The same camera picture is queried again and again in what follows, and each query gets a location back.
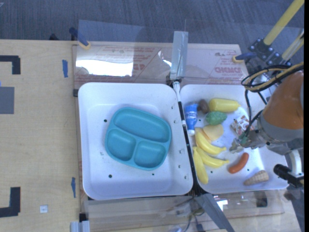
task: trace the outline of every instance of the gray square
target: gray square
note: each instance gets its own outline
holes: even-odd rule
[[[0,114],[14,114],[14,87],[0,87]]]

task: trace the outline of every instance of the white tray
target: white tray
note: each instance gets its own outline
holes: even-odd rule
[[[163,84],[86,83],[79,89],[83,187],[94,200],[174,196],[193,186],[177,97]],[[148,171],[112,159],[104,148],[113,114],[130,106],[166,120],[172,132],[168,155]]]
[[[226,146],[227,151],[220,153],[217,158],[229,159],[230,163],[224,165],[218,169],[214,169],[206,166],[206,172],[209,176],[208,184],[199,185],[209,193],[220,194],[229,192],[241,192],[241,191],[255,191],[255,190],[269,190],[269,189],[283,189],[288,186],[287,181],[278,178],[274,174],[273,168],[276,164],[287,165],[285,156],[276,154],[268,150],[265,146],[262,148],[251,150],[246,148],[245,152],[249,153],[249,160],[246,166],[238,173],[230,174],[227,169],[229,166],[234,165],[238,162],[241,154],[230,153],[229,148],[232,145],[233,139],[237,136],[236,133],[231,129],[230,124],[233,119],[238,118],[240,114],[248,114],[247,104],[244,96],[244,87],[236,85],[185,85],[181,91],[181,100],[183,107],[190,102],[199,102],[201,99],[205,99],[207,102],[211,98],[223,98],[237,100],[241,107],[237,111],[228,113],[227,119],[222,123],[224,127],[224,134],[217,141],[212,142],[217,146]],[[264,108],[264,104],[258,94],[249,92],[249,100],[252,107],[252,117],[257,112]],[[203,127],[205,115],[198,112],[198,121],[196,127]],[[190,146],[196,145],[194,136],[189,137]],[[243,182],[245,179],[251,177],[254,173],[264,169],[269,175],[269,181],[259,183],[252,186],[245,186]]]

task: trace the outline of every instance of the blue bottle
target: blue bottle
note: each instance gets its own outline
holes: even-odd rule
[[[197,106],[198,104],[194,103],[187,105],[184,108],[184,117],[189,136],[193,136],[195,134],[194,126],[197,123]]]

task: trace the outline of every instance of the yellow pole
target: yellow pole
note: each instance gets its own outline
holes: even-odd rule
[[[303,45],[304,45],[304,38],[303,32],[294,40],[294,42],[282,53],[282,59],[288,61]]]
[[[284,12],[276,25],[268,33],[268,35],[263,39],[266,45],[271,45],[283,28],[288,24],[288,22],[293,18],[296,12],[303,6],[305,0],[294,0],[289,8]]]

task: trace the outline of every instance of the plastic tray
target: plastic tray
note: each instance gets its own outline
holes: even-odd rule
[[[169,124],[158,116],[132,107],[119,109],[105,136],[110,157],[132,167],[154,170],[165,160],[171,139]]]
[[[276,164],[287,165],[285,156],[274,153],[268,150],[265,146],[254,150],[246,148],[244,152],[249,153],[249,160],[245,168],[235,174],[230,174],[227,171],[231,165],[238,162],[241,154],[243,153],[239,152],[232,154],[228,149],[232,145],[233,139],[237,137],[237,134],[232,130],[230,125],[234,119],[237,119],[242,114],[246,114],[248,116],[244,91],[245,89],[243,86],[237,85],[185,85],[180,91],[183,107],[191,102],[199,102],[201,99],[205,99],[209,102],[212,98],[237,100],[241,105],[237,111],[227,114],[227,119],[222,123],[224,128],[223,135],[218,140],[212,142],[214,145],[225,146],[227,148],[226,151],[221,152],[216,157],[220,159],[228,159],[230,160],[230,163],[217,169],[205,166],[206,172],[209,176],[209,182],[206,185],[199,182],[199,185],[206,192],[220,194],[241,191],[283,189],[288,186],[287,181],[278,178],[278,176],[273,172],[273,168]],[[253,116],[264,108],[264,104],[258,94],[249,92],[249,100],[251,103]],[[204,121],[204,114],[198,112],[197,118],[198,120],[196,127],[203,127],[206,125]],[[189,141],[191,148],[196,145],[194,136],[189,137]],[[269,181],[252,186],[245,186],[243,184],[245,179],[251,177],[254,173],[261,169],[267,171]]]
[[[193,186],[176,93],[164,84],[86,83],[78,92],[83,187],[94,200],[176,196]],[[107,153],[105,135],[113,115],[132,107],[165,120],[171,129],[162,165],[146,171]]]

